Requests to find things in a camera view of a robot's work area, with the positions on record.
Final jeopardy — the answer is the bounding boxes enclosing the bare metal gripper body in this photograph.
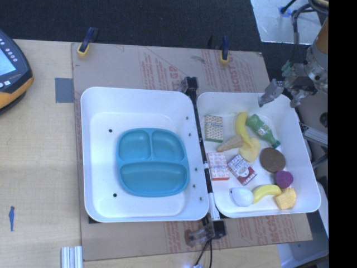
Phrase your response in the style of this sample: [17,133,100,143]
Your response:
[284,63,329,100]

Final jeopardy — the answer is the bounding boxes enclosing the green bottle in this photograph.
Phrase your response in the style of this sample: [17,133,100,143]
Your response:
[245,113,281,150]

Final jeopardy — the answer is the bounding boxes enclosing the yellow banana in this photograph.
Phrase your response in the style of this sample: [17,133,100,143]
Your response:
[234,111,253,147]
[252,184,283,205]

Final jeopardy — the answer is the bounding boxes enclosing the yellow crisp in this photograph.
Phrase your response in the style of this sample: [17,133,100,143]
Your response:
[238,137,261,163]

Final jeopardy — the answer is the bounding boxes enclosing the white plastic tray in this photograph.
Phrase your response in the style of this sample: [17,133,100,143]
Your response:
[196,92,322,219]
[80,87,210,223]

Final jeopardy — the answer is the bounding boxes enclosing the brown biscuit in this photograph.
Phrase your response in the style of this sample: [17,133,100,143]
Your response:
[259,147,287,174]

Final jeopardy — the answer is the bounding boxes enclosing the beige corn cob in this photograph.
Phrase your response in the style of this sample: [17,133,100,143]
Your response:
[216,134,244,152]

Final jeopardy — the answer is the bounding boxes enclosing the orange patterned carton with blue print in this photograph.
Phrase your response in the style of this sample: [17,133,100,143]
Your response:
[204,114,224,143]

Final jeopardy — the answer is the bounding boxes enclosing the purple grapes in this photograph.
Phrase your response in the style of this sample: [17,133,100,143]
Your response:
[273,170,295,190]

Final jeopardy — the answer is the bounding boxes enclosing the red and white carton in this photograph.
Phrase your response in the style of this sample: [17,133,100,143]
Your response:
[226,154,258,186]

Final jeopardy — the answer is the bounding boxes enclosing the orange and white carton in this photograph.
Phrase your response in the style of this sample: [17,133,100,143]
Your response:
[206,152,230,181]

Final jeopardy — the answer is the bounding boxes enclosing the yellow cheese wedge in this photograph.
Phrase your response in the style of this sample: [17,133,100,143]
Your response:
[273,187,297,210]

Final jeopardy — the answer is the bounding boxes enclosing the thin black and white rod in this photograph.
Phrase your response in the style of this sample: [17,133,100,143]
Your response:
[189,89,221,221]

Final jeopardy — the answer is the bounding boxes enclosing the white egg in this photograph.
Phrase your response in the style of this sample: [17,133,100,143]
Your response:
[229,186,255,208]

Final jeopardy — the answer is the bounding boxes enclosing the brown cardboard board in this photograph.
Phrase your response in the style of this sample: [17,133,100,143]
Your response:
[71,42,313,262]

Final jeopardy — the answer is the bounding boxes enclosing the blue divided plate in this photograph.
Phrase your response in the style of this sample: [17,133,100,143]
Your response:
[115,127,190,198]

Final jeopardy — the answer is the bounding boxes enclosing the black block with wires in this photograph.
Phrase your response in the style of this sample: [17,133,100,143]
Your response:
[206,219,228,240]
[180,76,200,95]

